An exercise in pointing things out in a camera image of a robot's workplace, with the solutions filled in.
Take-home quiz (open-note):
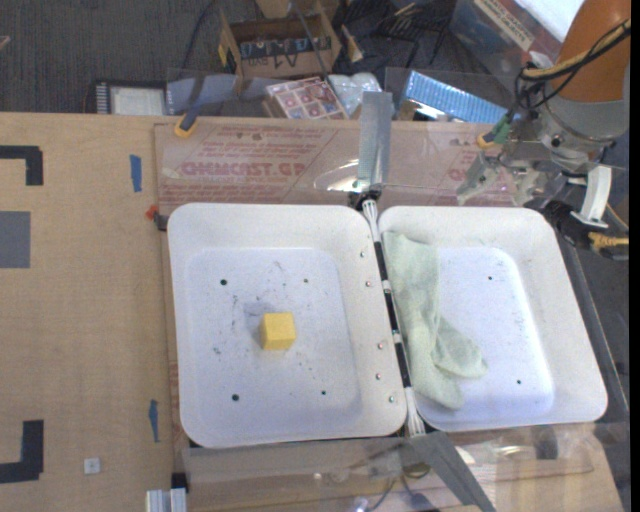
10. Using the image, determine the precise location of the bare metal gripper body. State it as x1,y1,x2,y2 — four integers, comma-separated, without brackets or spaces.
498,117,610,176

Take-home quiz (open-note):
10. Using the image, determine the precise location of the thin black and white rod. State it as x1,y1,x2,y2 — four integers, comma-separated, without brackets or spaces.
360,198,427,438

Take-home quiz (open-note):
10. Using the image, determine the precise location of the white plastic tray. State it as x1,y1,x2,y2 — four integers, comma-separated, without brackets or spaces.
378,204,610,434
166,201,409,450

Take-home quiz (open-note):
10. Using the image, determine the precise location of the pale green cloth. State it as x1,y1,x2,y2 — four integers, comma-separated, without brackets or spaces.
381,230,490,412

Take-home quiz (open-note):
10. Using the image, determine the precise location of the brown cardboard board, red print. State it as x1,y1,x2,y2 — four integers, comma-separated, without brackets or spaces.
152,115,624,512

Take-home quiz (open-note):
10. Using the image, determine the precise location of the yellow cube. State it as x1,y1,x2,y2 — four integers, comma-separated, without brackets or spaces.
258,311,298,352

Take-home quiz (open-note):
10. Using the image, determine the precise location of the black cylinder on white bracket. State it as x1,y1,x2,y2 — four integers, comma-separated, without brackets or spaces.
539,165,614,249

